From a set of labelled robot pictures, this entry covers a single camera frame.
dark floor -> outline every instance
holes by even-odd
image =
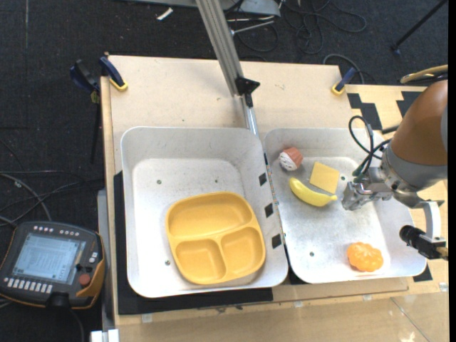
[[[286,0],[272,26],[235,37],[244,60],[350,65],[364,83],[395,85],[409,73],[447,64],[448,4],[400,45],[390,46],[440,0]],[[98,139],[90,162],[96,105],[77,88],[69,69],[77,59],[95,76],[103,52],[133,56],[215,58],[198,10],[111,0],[0,0],[0,175],[25,182],[53,220],[97,229],[96,191],[103,187]],[[234,10],[228,18],[244,18]],[[230,23],[232,29],[255,24]],[[353,83],[360,83],[356,76]],[[0,216],[45,219],[36,199],[0,176]],[[11,228],[0,226],[0,258]],[[79,341],[70,315],[19,304],[2,308],[0,341]],[[78,312],[90,331],[101,329],[100,304]]]

aluminum rod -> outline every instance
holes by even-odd
[[[232,32],[228,27],[224,12],[219,0],[196,0],[204,26],[209,39],[214,47],[215,54],[222,69],[229,92],[232,95],[240,95],[235,80],[244,77],[241,63],[234,46]],[[242,98],[244,117],[247,128],[258,136],[257,119],[253,108],[250,108]]]

metal stand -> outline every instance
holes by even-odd
[[[196,0],[210,41],[219,60],[223,75],[232,95],[242,96],[247,128],[258,136],[257,119],[253,109],[252,92],[259,86],[242,73],[239,57],[234,47],[232,33],[223,14],[219,0]]]
[[[391,46],[393,52],[397,55],[400,55],[399,46],[402,42],[404,42],[408,37],[412,35],[414,31],[420,28],[438,9],[440,9],[448,0],[442,0],[439,4],[437,4],[429,13],[426,14],[424,18],[422,18],[419,22],[417,22],[404,36],[399,39],[396,43]]]

black clamp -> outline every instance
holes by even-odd
[[[244,95],[245,103],[249,108],[254,107],[252,93],[258,88],[259,82],[249,80],[248,78],[238,77],[234,80],[237,91],[240,95]]]
[[[342,77],[338,83],[335,83],[331,88],[331,92],[337,96],[341,95],[345,90],[345,85],[351,81],[357,70],[354,67],[350,67],[347,73]]]
[[[410,225],[400,230],[400,238],[408,245],[418,250],[427,259],[444,259],[448,261],[447,242],[444,239],[429,240],[424,231]]]
[[[98,60],[103,72],[109,76],[109,81],[119,91],[127,90],[128,84],[123,80],[119,71],[114,65],[106,58],[101,57]],[[84,66],[82,60],[77,60],[70,68],[71,80],[83,90],[90,93],[90,97],[95,104],[100,102],[100,86],[96,79],[92,76],[90,71]]]

metal pole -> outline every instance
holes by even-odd
[[[236,86],[236,79],[243,78],[241,63],[234,47],[232,33],[228,27],[219,0],[196,0],[204,26],[214,47],[215,54],[222,68],[225,81],[232,95],[241,95]],[[257,119],[253,107],[242,97],[242,106],[247,128],[258,136]]]
[[[418,28],[420,28],[438,9],[440,9],[448,0],[442,0],[437,4],[429,13],[427,13],[419,22],[417,22],[410,30],[405,33],[396,43],[391,46],[393,51],[398,52],[399,46],[412,35]]]

